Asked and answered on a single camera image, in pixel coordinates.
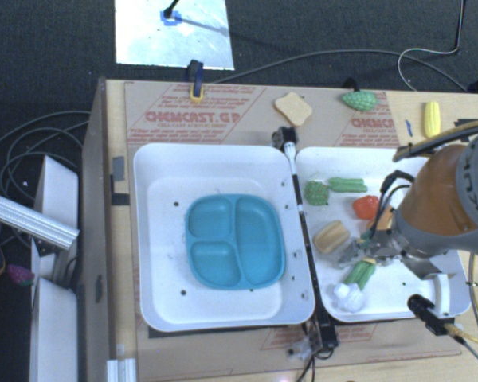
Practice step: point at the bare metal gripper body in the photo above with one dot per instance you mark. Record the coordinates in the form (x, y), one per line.
(384, 247)

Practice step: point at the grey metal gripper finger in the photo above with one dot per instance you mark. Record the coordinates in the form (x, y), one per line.
(348, 258)
(376, 261)

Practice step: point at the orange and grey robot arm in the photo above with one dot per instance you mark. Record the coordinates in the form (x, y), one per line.
(442, 197)

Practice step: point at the tan hot dog bun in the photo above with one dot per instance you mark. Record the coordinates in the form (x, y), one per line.
(330, 236)

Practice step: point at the white plastic tray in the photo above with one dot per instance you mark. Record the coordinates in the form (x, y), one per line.
(386, 297)
(163, 293)

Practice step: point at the green and white leek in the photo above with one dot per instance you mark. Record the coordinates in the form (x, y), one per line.
(352, 297)

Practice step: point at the green broccoli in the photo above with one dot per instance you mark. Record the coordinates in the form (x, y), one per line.
(316, 192)

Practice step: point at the thin black and white rod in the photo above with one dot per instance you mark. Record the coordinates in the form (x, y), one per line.
(299, 201)

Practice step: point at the blue divided plate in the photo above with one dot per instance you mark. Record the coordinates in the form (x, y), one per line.
(239, 245)

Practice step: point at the yellow corn cob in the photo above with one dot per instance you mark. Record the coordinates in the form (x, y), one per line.
(432, 118)

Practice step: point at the green grapes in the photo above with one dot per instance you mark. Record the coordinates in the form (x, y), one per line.
(360, 101)

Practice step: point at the tan bread slice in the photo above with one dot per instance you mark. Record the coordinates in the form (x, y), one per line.
(293, 109)

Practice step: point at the brown cardboard board red print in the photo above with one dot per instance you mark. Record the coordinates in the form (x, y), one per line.
(223, 114)

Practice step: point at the purple grapes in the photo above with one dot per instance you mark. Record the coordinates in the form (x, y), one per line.
(20, 275)

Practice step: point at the black cylinder on white bracket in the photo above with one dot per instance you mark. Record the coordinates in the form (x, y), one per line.
(424, 309)

